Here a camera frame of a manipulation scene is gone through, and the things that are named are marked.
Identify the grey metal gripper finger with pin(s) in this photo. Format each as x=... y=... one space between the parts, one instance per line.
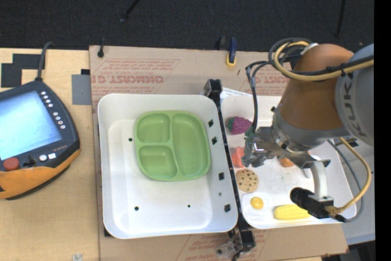
x=259 y=162
x=247 y=159

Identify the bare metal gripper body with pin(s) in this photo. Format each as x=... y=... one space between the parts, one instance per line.
x=265 y=143

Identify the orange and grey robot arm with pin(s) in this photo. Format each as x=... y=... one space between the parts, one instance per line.
x=311 y=101

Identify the salmon orange toy food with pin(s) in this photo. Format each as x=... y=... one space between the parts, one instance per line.
x=236 y=159

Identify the brown chocolate chip biscuit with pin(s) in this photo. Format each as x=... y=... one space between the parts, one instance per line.
x=247 y=180

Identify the small orange toy food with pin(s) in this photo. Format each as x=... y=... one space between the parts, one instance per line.
x=286 y=162

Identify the purple toy grapes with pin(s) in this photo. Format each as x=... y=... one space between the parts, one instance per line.
x=241 y=125

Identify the white plastic tray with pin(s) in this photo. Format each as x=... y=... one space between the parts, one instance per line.
x=159 y=204
x=284 y=186

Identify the white fried egg toy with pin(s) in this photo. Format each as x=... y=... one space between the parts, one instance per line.
x=256 y=203

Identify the yellow corn cob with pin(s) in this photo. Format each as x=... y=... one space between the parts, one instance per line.
x=290 y=212

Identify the white printed paper slip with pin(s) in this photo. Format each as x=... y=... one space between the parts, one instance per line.
x=235 y=92

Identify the green divided plate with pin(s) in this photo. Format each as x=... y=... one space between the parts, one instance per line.
x=183 y=146

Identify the brown cardboard board red print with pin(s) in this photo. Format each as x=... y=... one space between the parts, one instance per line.
x=183 y=73

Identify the black cylinder on white bracket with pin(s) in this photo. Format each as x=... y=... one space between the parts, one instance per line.
x=308 y=198

